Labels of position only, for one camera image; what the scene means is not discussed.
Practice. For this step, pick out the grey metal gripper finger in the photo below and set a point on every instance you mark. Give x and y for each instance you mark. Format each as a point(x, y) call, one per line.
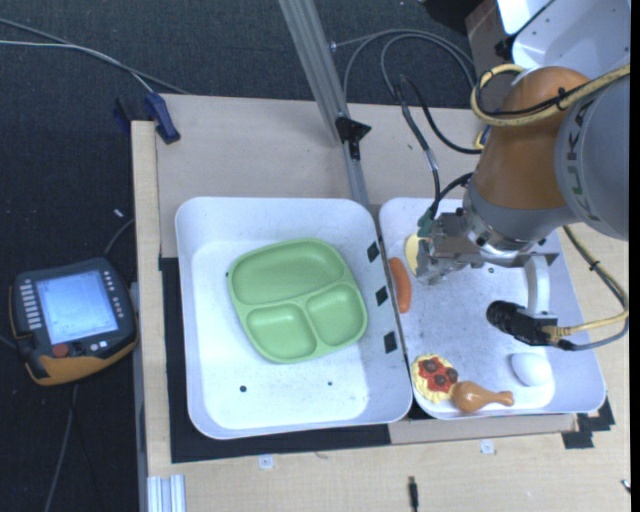
point(440, 274)
point(423, 261)

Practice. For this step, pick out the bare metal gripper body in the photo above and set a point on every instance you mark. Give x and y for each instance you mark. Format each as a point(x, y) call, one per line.
point(455, 242)

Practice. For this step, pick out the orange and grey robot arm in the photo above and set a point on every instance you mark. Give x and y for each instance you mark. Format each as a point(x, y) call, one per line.
point(530, 150)

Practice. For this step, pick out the yellow and white toy food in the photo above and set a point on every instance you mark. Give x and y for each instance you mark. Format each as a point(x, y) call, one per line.
point(411, 252)

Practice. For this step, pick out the orange sausage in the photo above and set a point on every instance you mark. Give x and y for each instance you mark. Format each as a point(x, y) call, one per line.
point(401, 287)

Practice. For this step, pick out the white plastic tray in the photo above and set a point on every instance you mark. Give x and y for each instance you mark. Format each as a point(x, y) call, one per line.
point(460, 325)
point(280, 400)

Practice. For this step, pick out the yellow spaghetti with meatballs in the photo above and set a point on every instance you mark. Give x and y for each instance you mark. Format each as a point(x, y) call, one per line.
point(431, 382)

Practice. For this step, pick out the brown chicken drumstick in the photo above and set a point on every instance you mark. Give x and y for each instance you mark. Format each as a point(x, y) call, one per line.
point(475, 396)

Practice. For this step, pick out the white egg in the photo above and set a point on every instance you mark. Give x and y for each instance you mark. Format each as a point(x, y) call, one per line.
point(531, 369)

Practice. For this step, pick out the green divided plate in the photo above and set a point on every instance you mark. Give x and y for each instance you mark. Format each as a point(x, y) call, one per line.
point(295, 295)

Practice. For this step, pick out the pale wood board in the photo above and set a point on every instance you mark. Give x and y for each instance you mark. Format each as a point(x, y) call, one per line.
point(260, 155)

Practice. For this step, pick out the black cylinder on white bracket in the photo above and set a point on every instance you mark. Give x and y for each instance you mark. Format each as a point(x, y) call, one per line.
point(522, 322)

